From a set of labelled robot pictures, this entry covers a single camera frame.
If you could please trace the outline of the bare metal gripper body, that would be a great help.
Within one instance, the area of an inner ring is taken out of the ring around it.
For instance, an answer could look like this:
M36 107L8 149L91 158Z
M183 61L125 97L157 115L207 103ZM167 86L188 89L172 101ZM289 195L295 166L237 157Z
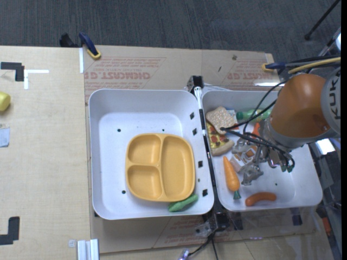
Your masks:
M257 123L254 129L256 145L260 151L257 162L268 163L271 168L292 169L292 147L289 138L277 133L270 122Z

